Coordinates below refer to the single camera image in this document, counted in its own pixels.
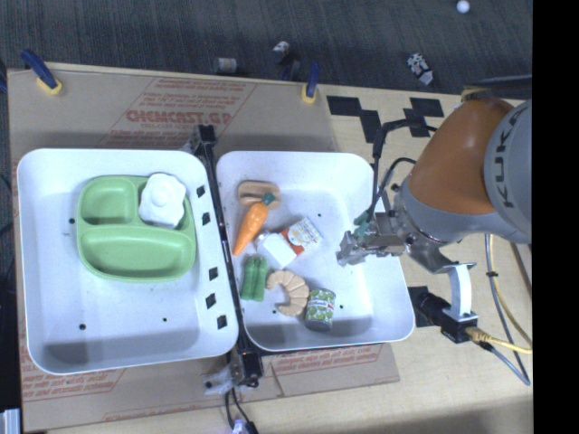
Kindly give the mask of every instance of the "tray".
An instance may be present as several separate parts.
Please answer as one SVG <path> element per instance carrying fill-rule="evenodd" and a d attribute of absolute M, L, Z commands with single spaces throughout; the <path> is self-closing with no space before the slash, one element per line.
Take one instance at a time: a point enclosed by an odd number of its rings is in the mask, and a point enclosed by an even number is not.
<path fill-rule="evenodd" d="M 185 215 L 174 230 L 145 223 L 138 215 L 146 177 L 104 175 L 82 189 L 77 240 L 82 262 L 108 279 L 161 281 L 182 277 L 195 261 L 195 223 Z"/>
<path fill-rule="evenodd" d="M 193 266 L 172 281 L 95 275 L 78 251 L 82 188 L 102 175 L 157 172 L 186 187 L 197 244 Z M 26 334 L 37 366 L 92 372 L 233 348 L 239 326 L 209 182 L 197 158 L 182 151 L 37 149 L 20 161 L 17 181 Z"/>
<path fill-rule="evenodd" d="M 276 313 L 276 305 L 287 298 L 274 288 L 265 291 L 263 302 L 242 300 L 243 323 L 256 345 L 287 352 L 400 341 L 413 331 L 413 307 L 398 258 L 369 256 L 362 264 L 345 267 L 336 260 L 344 232 L 370 205 L 373 172 L 364 159 L 345 153 L 234 151 L 219 159 L 216 173 L 230 244 L 247 211 L 237 201 L 237 187 L 244 180 L 280 187 L 282 204 L 270 211 L 264 230 L 281 231 L 308 217 L 323 237 L 318 247 L 300 254 L 286 269 L 302 276 L 310 288 L 336 293 L 332 330 L 312 331 L 303 317 Z M 251 245 L 233 257 L 239 290 L 242 267 L 253 254 Z"/>

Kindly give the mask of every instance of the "table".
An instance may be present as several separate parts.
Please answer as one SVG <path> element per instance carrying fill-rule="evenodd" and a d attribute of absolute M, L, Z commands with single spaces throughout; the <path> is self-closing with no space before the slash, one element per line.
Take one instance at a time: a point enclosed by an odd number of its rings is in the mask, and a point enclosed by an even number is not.
<path fill-rule="evenodd" d="M 56 72 L 59 70 L 74 72 L 75 67 L 50 64 Z M 103 72 L 101 68 L 83 67 L 92 75 Z M 129 70 L 115 70 L 127 75 L 136 74 Z M 223 78 L 212 76 L 174 75 L 181 80 L 223 82 Z M 277 120 L 281 114 L 283 119 L 295 127 L 307 130 L 303 123 L 303 114 L 313 114 L 316 120 L 329 124 L 331 139 L 327 139 L 327 131 L 323 128 L 318 132 L 308 133 L 302 141 L 295 141 L 294 146 L 303 146 L 316 142 L 315 148 L 326 146 L 328 151 L 336 150 L 360 155 L 368 160 L 372 145 L 366 140 L 372 127 L 377 123 L 403 118 L 404 115 L 419 114 L 425 117 L 429 125 L 438 127 L 443 118 L 438 114 L 438 105 L 443 116 L 448 116 L 452 109 L 460 103 L 460 98 L 452 95 L 428 94 L 424 92 L 406 92 L 398 90 L 371 90 L 362 88 L 338 87 L 329 85 L 318 86 L 317 105 L 315 111 L 299 100 L 301 86 L 292 82 L 276 82 L 261 80 L 246 80 L 228 78 L 227 82 L 238 83 L 240 89 L 238 99 L 242 107 L 231 113 L 228 108 L 236 105 L 224 105 L 223 114 L 230 114 L 244 123 L 256 123 L 265 118 Z M 15 90 L 11 90 L 14 99 Z M 248 107 L 253 100 L 258 106 Z M 87 101 L 83 111 L 106 116 L 110 124 L 109 131 L 115 130 L 119 124 L 119 115 L 107 110 L 98 110 Z M 66 112 L 53 102 L 53 109 L 48 111 L 55 121 L 63 120 Z M 11 102 L 11 113 L 16 106 Z M 431 116 L 424 115 L 426 110 Z M 26 150 L 40 146 L 58 146 L 74 143 L 92 146 L 96 142 L 102 145 L 102 140 L 111 143 L 123 143 L 130 140 L 125 134 L 99 135 L 95 133 L 79 134 L 79 131 L 51 132 L 44 124 L 26 123 L 30 111 L 19 109 L 18 115 L 11 114 L 11 124 L 14 116 L 18 116 L 18 125 L 11 125 L 11 153 L 14 167 L 17 159 Z M 225 116 L 213 116 L 213 120 L 221 119 L 226 126 Z M 256 137 L 259 131 L 249 130 L 249 137 Z M 134 135 L 132 139 L 142 140 L 143 135 Z M 173 136 L 174 142 L 166 141 L 166 146 L 176 146 L 179 138 Z M 417 158 L 424 145 L 426 137 L 412 137 L 408 130 L 396 131 L 388 136 L 384 147 L 381 172 L 390 165 L 396 157 L 408 156 Z M 239 136 L 227 144 L 223 141 L 224 152 L 228 146 L 238 146 Z M 275 147 L 275 141 L 268 143 Z M 394 181 L 401 182 L 408 172 L 407 168 L 396 171 Z M 477 267 L 470 271 L 472 282 L 472 309 L 479 315 L 479 326 L 495 336 L 503 336 L 502 327 L 495 311 L 494 302 L 485 275 L 485 251 L 482 235 L 473 235 L 460 244 L 449 246 L 444 250 L 450 259 L 460 261 L 475 261 Z M 517 263 L 515 248 L 508 242 L 495 239 L 495 263 L 500 275 L 500 285 L 511 311 L 519 323 L 528 332 L 532 329 L 531 322 L 531 286 L 527 275 Z M 428 286 L 429 290 L 442 297 L 449 298 L 450 287 L 444 276 L 430 275 L 411 259 L 401 258 L 403 271 L 409 287 Z M 521 339 L 513 331 L 516 341 Z M 435 327 L 417 328 L 402 342 L 392 343 L 400 381 L 395 383 L 378 383 L 364 387 L 352 387 L 341 391 L 320 392 L 284 398 L 245 402 L 243 408 L 256 423 L 260 432 L 276 434 L 296 432 L 317 433 L 382 433 L 388 430 L 401 433 L 430 432 L 469 432 L 469 433 L 528 433 L 533 431 L 533 386 L 526 387 L 508 368 L 490 353 L 481 352 L 474 344 L 454 344 L 441 335 Z M 522 355 L 523 362 L 533 380 L 532 356 Z M 50 410 L 58 416 L 59 411 L 65 413 L 69 409 L 67 399 L 62 398 L 51 402 Z M 24 405 L 26 411 L 34 410 L 34 405 Z M 53 434 L 100 432 L 231 432 L 227 425 L 223 406 L 205 408 L 203 410 L 179 411 L 159 414 L 157 416 L 116 420 L 90 424 L 88 426 L 73 426 L 62 429 L 50 429 Z"/>

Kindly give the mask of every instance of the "orange carrot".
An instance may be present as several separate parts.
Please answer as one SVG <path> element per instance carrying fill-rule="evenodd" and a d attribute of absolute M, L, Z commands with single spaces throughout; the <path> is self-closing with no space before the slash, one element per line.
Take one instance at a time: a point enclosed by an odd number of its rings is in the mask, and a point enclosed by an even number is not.
<path fill-rule="evenodd" d="M 273 200 L 275 200 L 275 196 L 271 193 L 266 193 L 263 195 L 263 199 L 258 203 L 252 204 L 250 210 L 245 214 L 242 226 L 237 234 L 235 247 L 233 248 L 234 256 L 239 256 L 250 241 L 255 238 L 255 235 L 257 235 L 258 231 L 265 223 L 268 213 L 270 212 L 268 204 Z"/>

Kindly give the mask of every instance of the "green plate compartment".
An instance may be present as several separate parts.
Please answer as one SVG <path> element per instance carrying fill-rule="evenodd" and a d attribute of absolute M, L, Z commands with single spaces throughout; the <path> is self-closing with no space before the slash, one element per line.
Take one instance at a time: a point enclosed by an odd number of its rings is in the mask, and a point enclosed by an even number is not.
<path fill-rule="evenodd" d="M 126 281 L 163 281 L 183 276 L 196 255 L 191 203 L 176 228 L 150 225 L 138 215 L 146 177 L 105 175 L 82 189 L 77 214 L 78 248 L 95 275 Z"/>

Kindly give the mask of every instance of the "table surface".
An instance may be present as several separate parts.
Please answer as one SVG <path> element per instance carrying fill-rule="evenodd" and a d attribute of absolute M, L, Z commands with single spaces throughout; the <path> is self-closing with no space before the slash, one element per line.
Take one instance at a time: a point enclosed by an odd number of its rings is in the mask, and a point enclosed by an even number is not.
<path fill-rule="evenodd" d="M 277 85 L 276 82 L 264 83 Z M 460 104 L 460 98 L 452 95 L 328 85 L 319 85 L 318 95 L 318 100 L 327 100 L 328 97 L 359 99 L 363 110 L 376 111 L 382 123 L 403 118 L 404 111 L 413 107 L 411 99 L 439 101 L 444 116 Z M 439 117 L 427 116 L 425 119 L 434 127 L 443 121 Z M 337 151 L 370 160 L 372 145 L 365 140 L 360 115 L 328 114 L 327 120 L 332 127 Z M 427 141 L 427 138 L 411 137 L 405 129 L 393 132 L 386 140 L 381 173 L 397 157 L 417 158 Z M 400 165 L 394 182 L 402 182 L 408 170 Z M 445 248 L 444 253 L 453 260 L 477 262 L 470 271 L 472 310 L 479 316 L 479 327 L 504 339 L 485 275 L 484 236 L 471 235 L 461 243 Z M 494 238 L 495 268 L 499 273 L 502 295 L 514 317 L 531 334 L 530 275 L 525 274 L 517 259 L 520 257 L 512 244 Z M 433 276 L 406 256 L 401 257 L 401 262 L 409 287 L 428 286 L 432 293 L 450 299 L 447 276 Z M 522 337 L 513 327 L 511 331 L 515 341 L 523 344 Z M 243 409 L 262 433 L 533 432 L 533 386 L 523 384 L 491 353 L 482 352 L 472 343 L 454 344 L 434 326 L 416 328 L 407 339 L 392 343 L 392 347 L 400 373 L 399 382 L 255 401 L 244 403 Z M 499 350 L 515 362 L 508 349 Z M 532 381 L 532 355 L 522 354 L 521 358 Z M 65 399 L 55 409 L 67 410 Z M 225 409 L 220 407 L 50 430 L 52 434 L 186 431 L 229 433 L 231 429 Z"/>

